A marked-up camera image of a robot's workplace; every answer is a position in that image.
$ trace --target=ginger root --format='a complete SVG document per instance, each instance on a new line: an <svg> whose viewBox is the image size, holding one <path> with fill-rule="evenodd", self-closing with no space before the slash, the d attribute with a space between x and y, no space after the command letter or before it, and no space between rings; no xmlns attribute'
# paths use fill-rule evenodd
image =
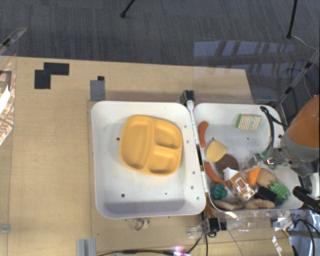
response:
<svg viewBox="0 0 320 256"><path fill-rule="evenodd" d="M257 210L259 208L274 209L276 205L269 200L263 200L259 198L249 201L245 207L249 210Z"/></svg>

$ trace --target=orange plate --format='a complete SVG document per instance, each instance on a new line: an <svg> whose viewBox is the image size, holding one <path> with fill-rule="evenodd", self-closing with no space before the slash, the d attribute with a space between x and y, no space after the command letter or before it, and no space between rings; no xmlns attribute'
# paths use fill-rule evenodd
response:
<svg viewBox="0 0 320 256"><path fill-rule="evenodd" d="M163 119L134 115L123 128L120 159L129 169L154 176L169 176L180 165L182 134Z"/></svg>

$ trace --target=metal leg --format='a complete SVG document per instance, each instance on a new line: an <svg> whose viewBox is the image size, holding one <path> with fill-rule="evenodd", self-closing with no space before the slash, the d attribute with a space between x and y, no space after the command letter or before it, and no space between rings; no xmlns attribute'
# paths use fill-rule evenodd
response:
<svg viewBox="0 0 320 256"><path fill-rule="evenodd" d="M130 9L130 7L133 5L134 2L135 0L131 0L130 3L127 5L127 7L124 9L124 11L120 13L121 18L126 17L127 11Z"/></svg>
<svg viewBox="0 0 320 256"><path fill-rule="evenodd" d="M289 32L288 32L288 34L286 35L286 38L291 38L291 36L292 36L292 35L291 35L291 31L292 31L292 27L294 26L297 3L298 3L298 0L294 0L293 9L292 9L292 15L291 15L291 21L290 21L290 27L289 27Z"/></svg>

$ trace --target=wooden surface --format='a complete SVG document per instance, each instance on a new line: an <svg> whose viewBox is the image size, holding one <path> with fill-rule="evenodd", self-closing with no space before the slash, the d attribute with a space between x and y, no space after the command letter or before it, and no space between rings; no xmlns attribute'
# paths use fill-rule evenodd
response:
<svg viewBox="0 0 320 256"><path fill-rule="evenodd" d="M42 70L44 62L69 63L69 76L53 75L51 89L34 89L35 70ZM216 90L215 97L219 98L219 102L235 90L242 93L242 103L252 103L244 71L229 71L228 77L233 78L227 77L224 86L224 79L213 79L215 72L221 70L197 69L18 58L8 255L75 256L77 239L92 236L97 238L100 251L109 251L116 246L138 248L141 247L141 239L156 247L169 242L167 245L171 246L171 237L175 237L177 244L179 241L182 241L181 245L192 244L194 241L186 241L184 228L190 222L196 223L197 216L152 218L149 230L136 233L138 235L133 237L132 220L102 220L92 214L94 203L92 194L90 198L87 101L90 99L90 80L104 76L106 98L109 100L175 102L183 90L202 88L210 94ZM168 235L173 230L178 230L178 233ZM150 236L155 231L157 236ZM115 246L103 247L104 243L115 243ZM210 243L214 243L210 246L212 252L240 255L228 231L220 232ZM200 245L193 255L203 255L202 252L203 246Z"/></svg>

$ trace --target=green sponge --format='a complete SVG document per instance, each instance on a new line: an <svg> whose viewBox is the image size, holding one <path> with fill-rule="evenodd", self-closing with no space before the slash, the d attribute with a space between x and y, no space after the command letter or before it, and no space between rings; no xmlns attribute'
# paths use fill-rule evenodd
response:
<svg viewBox="0 0 320 256"><path fill-rule="evenodd" d="M279 203L283 203L284 200L287 199L287 196L290 195L290 192L288 189L286 189L284 186L280 185L278 182L274 182L272 185L269 186L269 189L276 193L276 199Z"/></svg>
<svg viewBox="0 0 320 256"><path fill-rule="evenodd" d="M227 197L228 191L225 189L225 186L221 183L217 183L211 187L211 196L216 199L220 200L222 198Z"/></svg>

